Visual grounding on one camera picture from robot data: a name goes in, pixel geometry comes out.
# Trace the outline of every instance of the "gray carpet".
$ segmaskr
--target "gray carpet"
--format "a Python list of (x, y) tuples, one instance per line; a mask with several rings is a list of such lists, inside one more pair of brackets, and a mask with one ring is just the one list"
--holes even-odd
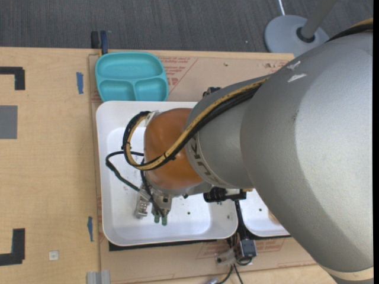
[[(308, 18), (320, 0), (282, 0)], [(338, 0), (322, 23), (333, 36), (373, 17), (374, 0)], [(278, 0), (0, 0), (0, 46), (91, 46), (107, 30), (112, 49), (267, 51), (263, 33)]]

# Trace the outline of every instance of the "orange object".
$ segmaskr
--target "orange object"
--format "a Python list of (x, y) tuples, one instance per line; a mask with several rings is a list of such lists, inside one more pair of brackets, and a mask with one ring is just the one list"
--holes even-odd
[[(144, 158), (146, 162), (161, 156), (185, 130), (190, 108), (175, 108), (155, 116), (144, 133)], [(191, 167), (182, 149), (165, 165), (146, 172), (156, 185), (165, 189), (181, 189), (196, 185), (203, 180)]]

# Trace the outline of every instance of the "turquoise plate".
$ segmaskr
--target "turquoise plate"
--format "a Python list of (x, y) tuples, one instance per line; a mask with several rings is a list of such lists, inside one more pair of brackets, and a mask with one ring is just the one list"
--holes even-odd
[(96, 62), (96, 83), (105, 101), (166, 101), (168, 83), (162, 62), (150, 53), (122, 51)]

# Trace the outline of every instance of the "wooden table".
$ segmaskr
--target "wooden table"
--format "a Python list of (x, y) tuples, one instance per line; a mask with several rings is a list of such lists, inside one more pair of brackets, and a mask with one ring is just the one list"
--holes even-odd
[[(17, 138), (0, 138), (0, 262), (2, 254), (17, 255), (13, 230), (25, 231), (25, 258), (0, 266), (0, 283), (85, 283), (87, 272), (101, 270), (89, 88), (93, 54), (98, 51), (0, 48), (0, 66), (25, 70), (25, 90), (15, 90), (13, 75), (0, 75), (0, 106), (17, 110)], [(266, 53), (159, 54), (290, 60)], [(242, 278), (245, 283), (333, 283), (315, 265), (243, 272)], [(238, 283), (235, 275), (230, 283)]]

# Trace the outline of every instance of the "stand base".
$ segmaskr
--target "stand base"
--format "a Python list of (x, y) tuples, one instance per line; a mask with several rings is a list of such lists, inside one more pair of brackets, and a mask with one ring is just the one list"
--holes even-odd
[(307, 19), (294, 15), (280, 16), (271, 20), (264, 34), (267, 49), (271, 53), (292, 53), (297, 57), (328, 41), (329, 36), (321, 28), (316, 30), (312, 42), (300, 40), (296, 31), (306, 22)]

